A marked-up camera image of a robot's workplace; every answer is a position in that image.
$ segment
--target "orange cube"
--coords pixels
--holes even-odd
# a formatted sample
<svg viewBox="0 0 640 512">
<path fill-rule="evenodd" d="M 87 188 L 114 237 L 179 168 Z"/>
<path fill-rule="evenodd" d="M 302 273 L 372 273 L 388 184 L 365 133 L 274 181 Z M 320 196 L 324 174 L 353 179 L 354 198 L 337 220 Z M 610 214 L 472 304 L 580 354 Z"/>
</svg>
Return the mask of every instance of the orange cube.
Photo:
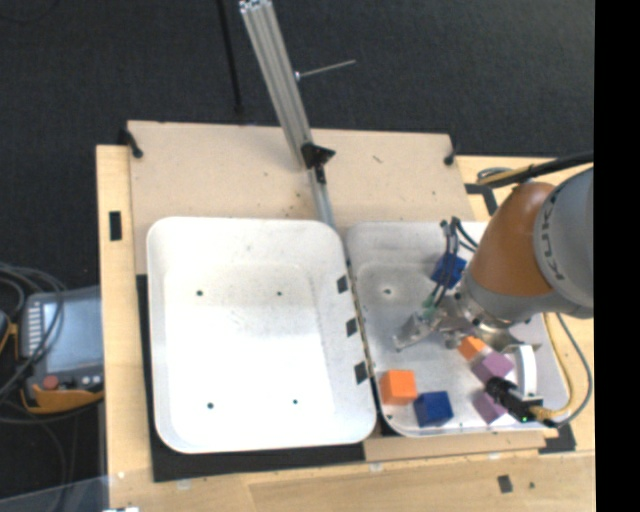
<svg viewBox="0 0 640 512">
<path fill-rule="evenodd" d="M 416 379 L 411 370 L 389 370 L 380 379 L 382 403 L 407 405 L 418 398 Z"/>
<path fill-rule="evenodd" d="M 458 345 L 458 351 L 464 356 L 467 361 L 471 361 L 486 347 L 486 343 L 480 338 L 476 338 L 475 336 L 467 336 L 466 338 L 463 338 L 460 345 Z"/>
</svg>

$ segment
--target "black floor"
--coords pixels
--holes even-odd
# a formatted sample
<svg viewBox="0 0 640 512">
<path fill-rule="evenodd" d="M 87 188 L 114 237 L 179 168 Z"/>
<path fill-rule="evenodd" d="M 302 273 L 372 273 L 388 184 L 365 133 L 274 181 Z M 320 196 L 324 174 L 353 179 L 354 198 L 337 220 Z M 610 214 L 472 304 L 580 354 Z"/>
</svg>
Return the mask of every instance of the black floor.
<svg viewBox="0 0 640 512">
<path fill-rule="evenodd" d="M 593 148 L 595 0 L 274 3 L 295 69 L 357 61 L 302 81 L 313 127 L 447 132 L 462 154 Z M 0 261 L 98 283 L 94 149 L 127 120 L 276 123 L 224 5 L 242 115 L 215 0 L 0 0 Z M 52 428 L 89 478 L 96 415 L 74 421 Z M 0 497 L 56 485 L 59 469 L 44 429 L 0 423 Z"/>
</svg>

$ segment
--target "red button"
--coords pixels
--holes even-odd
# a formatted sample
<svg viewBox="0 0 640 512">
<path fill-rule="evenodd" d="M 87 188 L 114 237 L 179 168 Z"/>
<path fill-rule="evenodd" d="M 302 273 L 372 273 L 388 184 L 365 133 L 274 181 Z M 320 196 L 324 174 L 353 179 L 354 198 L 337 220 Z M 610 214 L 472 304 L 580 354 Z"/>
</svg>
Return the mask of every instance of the red button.
<svg viewBox="0 0 640 512">
<path fill-rule="evenodd" d="M 60 386 L 60 380 L 55 375 L 47 375 L 42 380 L 42 387 L 47 391 L 55 391 Z"/>
</svg>

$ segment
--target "empty white tray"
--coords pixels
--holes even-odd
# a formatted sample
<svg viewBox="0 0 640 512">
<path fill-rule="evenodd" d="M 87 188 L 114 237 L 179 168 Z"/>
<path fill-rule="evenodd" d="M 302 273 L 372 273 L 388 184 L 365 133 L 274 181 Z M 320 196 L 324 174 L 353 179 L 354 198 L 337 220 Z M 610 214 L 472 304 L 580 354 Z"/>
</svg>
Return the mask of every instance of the empty white tray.
<svg viewBox="0 0 640 512">
<path fill-rule="evenodd" d="M 169 447 L 236 452 L 370 434 L 376 411 L 331 228 L 170 217 L 151 227 L 147 260 L 155 422 Z"/>
</svg>

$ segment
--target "wooden table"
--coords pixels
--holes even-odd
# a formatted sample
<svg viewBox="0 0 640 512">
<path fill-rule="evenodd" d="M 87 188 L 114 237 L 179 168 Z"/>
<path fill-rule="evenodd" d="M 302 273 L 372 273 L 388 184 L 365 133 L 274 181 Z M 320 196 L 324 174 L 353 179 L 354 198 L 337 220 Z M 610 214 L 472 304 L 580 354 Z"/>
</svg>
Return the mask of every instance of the wooden table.
<svg viewBox="0 0 640 512">
<path fill-rule="evenodd" d="M 136 253 L 136 250 L 138 253 L 142 250 L 140 239 L 143 235 L 140 231 L 144 228 L 141 226 L 151 221 L 139 212 L 140 204 L 144 201 L 135 196 L 135 190 L 141 187 L 141 183 L 152 178 L 145 172 L 153 169 L 162 173 L 159 170 L 161 167 L 168 165 L 171 168 L 173 165 L 175 169 L 183 169 L 191 176 L 204 176 L 205 179 L 210 172 L 218 178 L 230 175 L 235 176 L 234 179 L 241 179 L 241 173 L 253 171 L 247 169 L 246 163 L 243 163 L 245 160 L 229 155 L 253 151 L 256 157 L 252 161 L 261 164 L 259 172 L 262 177 L 267 179 L 269 176 L 283 180 L 285 184 L 292 183 L 292 189 L 280 189 L 279 193 L 289 194 L 286 197 L 288 201 L 298 201 L 291 203 L 290 208 L 283 209 L 279 203 L 282 197 L 269 199 L 260 196 L 263 199 L 255 200 L 256 196 L 249 191 L 243 200 L 237 196 L 230 198 L 226 207 L 222 206 L 224 211 L 235 209 L 231 213 L 233 215 L 260 213 L 260 210 L 249 208 L 249 205 L 256 207 L 260 202 L 263 216 L 313 218 L 313 209 L 306 196 L 307 185 L 300 181 L 300 175 L 289 168 L 286 160 L 288 152 L 284 139 L 280 139 L 279 129 L 241 128 L 249 130 L 245 140 L 250 141 L 248 147 L 243 147 L 243 142 L 235 142 L 231 148 L 227 145 L 228 151 L 216 152 L 215 148 L 209 148 L 212 154 L 200 160 L 201 165 L 194 168 L 185 166 L 184 161 L 192 157 L 198 161 L 198 152 L 193 152 L 194 144 L 198 145 L 195 139 L 202 136 L 206 140 L 206 137 L 213 135 L 220 138 L 229 133 L 232 135 L 230 140 L 235 140 L 239 128 L 161 126 L 157 123 L 130 123 L 129 128 L 145 151 L 144 162 L 132 161 L 129 149 L 123 146 L 97 148 L 107 462 L 112 507 L 132 505 L 140 507 L 143 512 L 506 511 L 532 509 L 540 505 L 567 511 L 595 508 L 593 403 L 573 424 L 577 441 L 577 450 L 574 452 L 540 455 L 538 449 L 544 447 L 546 438 L 553 437 L 555 432 L 548 429 L 448 435 L 419 440 L 384 438 L 374 433 L 364 443 L 364 463 L 155 483 L 148 441 L 135 287 L 136 273 L 144 272 L 142 257 Z M 176 137 L 182 138 L 180 144 L 174 144 Z M 330 188 L 330 196 L 340 229 L 358 220 L 372 220 L 372 216 L 376 220 L 441 220 L 457 214 L 463 220 L 474 217 L 487 219 L 481 197 L 466 196 L 463 183 L 475 181 L 475 173 L 486 167 L 516 167 L 523 162 L 535 162 L 528 159 L 458 157 L 454 165 L 448 168 L 449 173 L 442 175 L 444 171 L 439 162 L 450 147 L 446 136 L 443 139 L 442 136 L 424 134 L 315 130 L 314 137 L 316 143 L 327 147 L 344 145 L 338 148 L 335 163 L 332 161 L 328 165 L 329 183 L 332 183 L 332 179 L 334 183 L 334 188 Z M 256 141 L 263 142 L 256 146 Z M 158 148 L 162 147 L 166 151 L 160 154 Z M 368 155 L 366 161 L 363 161 L 362 155 Z M 432 165 L 425 162 L 429 159 Z M 215 167 L 214 170 L 211 170 L 211 165 L 202 164 L 207 160 Z M 388 173 L 398 167 L 404 169 L 404 173 L 396 172 L 393 179 L 389 179 Z M 363 173 L 366 175 L 367 172 L 371 173 L 368 175 L 371 180 L 354 182 L 354 176 L 362 178 Z M 557 173 L 548 181 L 559 182 L 568 174 Z M 404 176 L 407 182 L 396 183 L 398 176 Z M 185 187 L 192 186 L 184 184 L 184 180 L 178 181 Z M 228 186 L 240 186 L 234 184 L 233 179 L 227 181 L 231 183 L 227 183 Z M 174 190 L 179 192 L 180 185 Z M 159 201 L 163 192 L 157 193 L 156 199 Z M 501 200 L 501 196 L 507 193 L 508 190 L 500 190 L 496 196 Z M 197 201 L 188 203 L 194 209 L 194 214 L 211 213 L 203 212 Z M 154 205 L 147 205 L 142 209 L 148 212 L 152 207 Z M 160 208 L 156 215 L 163 215 L 167 211 L 181 213 L 180 208 L 180 205 L 173 205 L 169 210 Z M 121 236 L 116 237 L 112 236 L 110 224 L 114 213 L 119 215 L 122 228 Z M 568 323 L 581 341 L 593 368 L 593 322 L 568 319 Z M 561 344 L 561 354 L 567 358 L 569 368 L 579 380 L 582 369 L 568 341 L 565 342 L 559 330 L 552 334 Z M 581 396 L 584 390 L 585 386 L 578 386 L 577 393 Z M 498 477 L 505 476 L 512 485 L 512 492 L 503 492 L 500 488 Z"/>
</svg>

